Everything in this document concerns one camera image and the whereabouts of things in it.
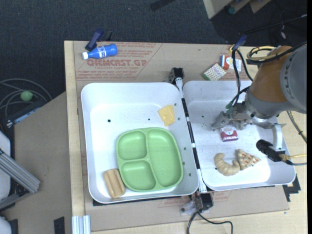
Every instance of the croissant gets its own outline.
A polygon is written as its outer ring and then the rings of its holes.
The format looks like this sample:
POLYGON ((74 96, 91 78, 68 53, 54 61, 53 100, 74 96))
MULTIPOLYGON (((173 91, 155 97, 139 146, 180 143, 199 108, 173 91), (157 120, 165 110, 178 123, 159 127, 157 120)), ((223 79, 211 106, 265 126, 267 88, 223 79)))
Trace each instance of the croissant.
POLYGON ((218 171, 225 176, 237 174, 240 171, 239 163, 236 160, 233 160, 233 165, 230 165, 223 160, 224 156, 225 154, 223 153, 219 153, 214 156, 214 164, 218 171))

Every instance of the black floor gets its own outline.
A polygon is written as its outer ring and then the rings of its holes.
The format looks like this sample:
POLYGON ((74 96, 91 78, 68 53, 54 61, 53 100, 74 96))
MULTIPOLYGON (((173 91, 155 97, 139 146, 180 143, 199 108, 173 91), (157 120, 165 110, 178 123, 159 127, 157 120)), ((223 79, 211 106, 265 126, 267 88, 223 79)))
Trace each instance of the black floor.
MULTIPOLYGON (((0 81, 29 79, 54 98, 65 91, 63 42, 90 40, 98 27, 112 31, 112 41, 233 44, 246 31, 306 14, 307 0, 273 0, 255 14, 246 5, 212 20, 202 0, 0 0, 0 7, 0 81)), ((307 17, 285 24, 286 39, 281 31, 250 33, 246 45, 301 43, 307 17)), ((0 85, 0 101, 12 91, 0 85)))

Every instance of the cheese slice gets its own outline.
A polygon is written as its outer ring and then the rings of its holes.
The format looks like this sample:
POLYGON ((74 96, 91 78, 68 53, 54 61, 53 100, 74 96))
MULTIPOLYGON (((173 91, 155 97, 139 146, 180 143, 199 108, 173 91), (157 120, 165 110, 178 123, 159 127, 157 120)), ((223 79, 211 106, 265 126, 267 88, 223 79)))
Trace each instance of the cheese slice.
POLYGON ((158 110, 160 118, 165 123, 165 126, 169 126, 170 124, 175 122, 175 113, 173 105, 167 105, 158 110))
POLYGON ((241 149, 237 150, 237 157, 238 157, 238 163, 241 170, 244 170, 250 166, 253 166, 257 162, 259 162, 261 159, 259 159, 256 156, 253 156, 247 152, 244 152, 241 149))

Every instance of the white tray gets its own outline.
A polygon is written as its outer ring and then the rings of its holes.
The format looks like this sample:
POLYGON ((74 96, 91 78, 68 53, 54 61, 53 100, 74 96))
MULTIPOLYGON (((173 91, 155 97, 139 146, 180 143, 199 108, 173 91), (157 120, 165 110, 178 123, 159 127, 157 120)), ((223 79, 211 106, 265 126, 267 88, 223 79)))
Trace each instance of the white tray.
POLYGON ((190 195, 198 188, 198 176, 190 135, 178 89, 166 82, 157 83, 91 83, 81 92, 86 137, 89 191, 94 200, 103 204, 190 195), (158 110, 173 105, 175 123, 165 127, 158 110), (111 198, 103 173, 118 168, 116 140, 123 132, 146 127, 170 131, 177 141, 184 175, 175 187, 134 192, 126 188, 119 198, 111 198))
MULTIPOLYGON (((242 88, 251 83, 242 81, 242 88)), ((236 81, 190 81, 183 87, 184 96, 190 115, 195 145, 204 183, 215 191, 289 184, 295 178, 293 166, 284 162, 273 162, 255 144, 264 139, 273 143, 272 130, 265 130, 255 125, 248 125, 238 130, 238 140, 222 142, 218 130, 212 131, 211 124, 237 93, 236 81), (224 153, 224 160, 232 163, 235 150, 242 149, 261 159, 261 161, 233 176, 224 176, 215 168, 214 156, 224 153)), ((289 155, 285 141, 283 148, 289 155)))

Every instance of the green ball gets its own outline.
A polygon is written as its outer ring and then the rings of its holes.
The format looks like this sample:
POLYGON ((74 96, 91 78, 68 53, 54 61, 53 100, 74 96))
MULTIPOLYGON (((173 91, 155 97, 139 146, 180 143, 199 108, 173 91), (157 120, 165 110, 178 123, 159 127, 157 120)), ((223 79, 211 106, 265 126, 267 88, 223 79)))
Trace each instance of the green ball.
POLYGON ((23 91, 20 94, 20 99, 22 101, 30 101, 33 98, 34 94, 30 91, 23 91))

